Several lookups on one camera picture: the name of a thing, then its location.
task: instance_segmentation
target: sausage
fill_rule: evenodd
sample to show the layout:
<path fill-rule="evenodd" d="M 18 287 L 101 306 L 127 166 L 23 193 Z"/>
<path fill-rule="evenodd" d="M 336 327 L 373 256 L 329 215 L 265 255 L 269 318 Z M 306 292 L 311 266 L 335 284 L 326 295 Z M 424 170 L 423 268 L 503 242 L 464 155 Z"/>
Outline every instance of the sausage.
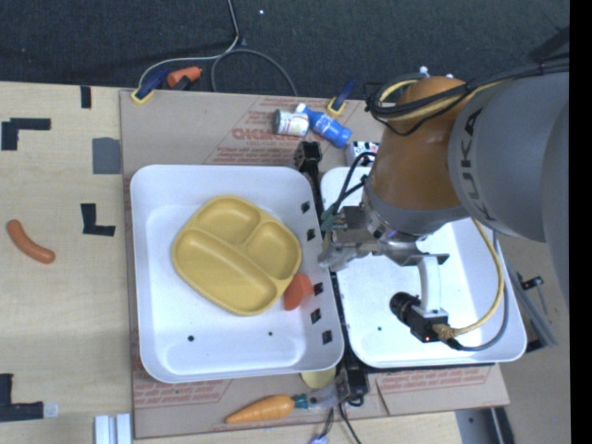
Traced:
<path fill-rule="evenodd" d="M 46 264 L 50 264 L 56 259 L 56 254 L 54 252 L 38 245 L 29 238 L 25 229 L 17 219 L 9 220 L 6 224 L 6 230 L 15 245 L 32 259 Z"/>

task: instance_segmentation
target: cardboard box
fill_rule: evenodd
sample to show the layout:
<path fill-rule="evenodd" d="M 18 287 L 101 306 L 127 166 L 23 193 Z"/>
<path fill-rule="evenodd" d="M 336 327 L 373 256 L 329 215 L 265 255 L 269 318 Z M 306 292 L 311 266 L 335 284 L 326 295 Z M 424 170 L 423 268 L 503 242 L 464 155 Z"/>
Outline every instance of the cardboard box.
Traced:
<path fill-rule="evenodd" d="M 310 391 L 299 375 L 166 384 L 143 370 L 138 351 L 129 187 L 138 169 L 154 164 L 293 166 L 293 156 L 302 138 L 273 134 L 275 111 L 293 111 L 299 102 L 320 111 L 327 100 L 157 91 L 146 105 L 136 105 L 130 93 L 121 91 L 120 111 L 135 437 L 324 422 L 324 411 L 295 410 L 288 418 L 274 422 L 224 424 L 228 414 L 265 396 Z M 362 101 L 349 101 L 339 123 L 352 131 L 352 141 L 380 142 L 383 126 L 364 112 L 364 107 Z M 310 131 L 305 140 L 320 143 L 321 173 L 345 164 L 343 149 Z M 373 373 L 369 375 L 369 384 L 364 405 L 348 407 L 352 419 L 501 406 L 509 402 L 498 365 Z"/>

